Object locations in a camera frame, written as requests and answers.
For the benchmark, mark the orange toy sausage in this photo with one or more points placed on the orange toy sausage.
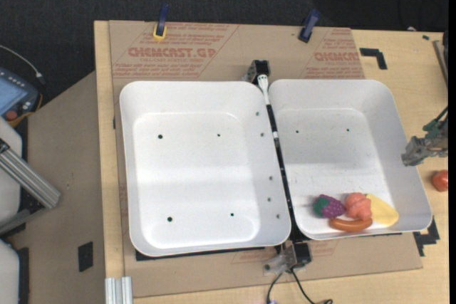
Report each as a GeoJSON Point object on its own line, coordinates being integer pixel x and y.
{"type": "Point", "coordinates": [351, 225]}

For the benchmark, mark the purple toy grapes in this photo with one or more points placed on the purple toy grapes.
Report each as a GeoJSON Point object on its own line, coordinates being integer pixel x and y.
{"type": "Point", "coordinates": [331, 207]}

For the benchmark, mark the brown cardboard board red print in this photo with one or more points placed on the brown cardboard board red print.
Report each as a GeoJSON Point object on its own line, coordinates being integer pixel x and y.
{"type": "Point", "coordinates": [221, 57]}

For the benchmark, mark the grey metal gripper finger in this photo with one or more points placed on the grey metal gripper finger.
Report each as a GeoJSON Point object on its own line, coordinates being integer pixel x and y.
{"type": "Point", "coordinates": [417, 143]}
{"type": "Point", "coordinates": [411, 156]}

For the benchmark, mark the thin black and white rod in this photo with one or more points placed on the thin black and white rod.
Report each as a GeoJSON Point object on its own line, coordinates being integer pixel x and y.
{"type": "Point", "coordinates": [273, 124]}

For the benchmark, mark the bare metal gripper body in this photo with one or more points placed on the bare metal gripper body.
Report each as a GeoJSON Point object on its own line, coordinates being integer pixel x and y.
{"type": "Point", "coordinates": [436, 146]}

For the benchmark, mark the red-orange toy vegetable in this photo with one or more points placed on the red-orange toy vegetable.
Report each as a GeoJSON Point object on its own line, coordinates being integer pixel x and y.
{"type": "Point", "coordinates": [441, 181]}

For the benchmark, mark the white plastic tray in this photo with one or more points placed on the white plastic tray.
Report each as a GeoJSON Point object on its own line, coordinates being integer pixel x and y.
{"type": "Point", "coordinates": [199, 167]}
{"type": "Point", "coordinates": [331, 160]}

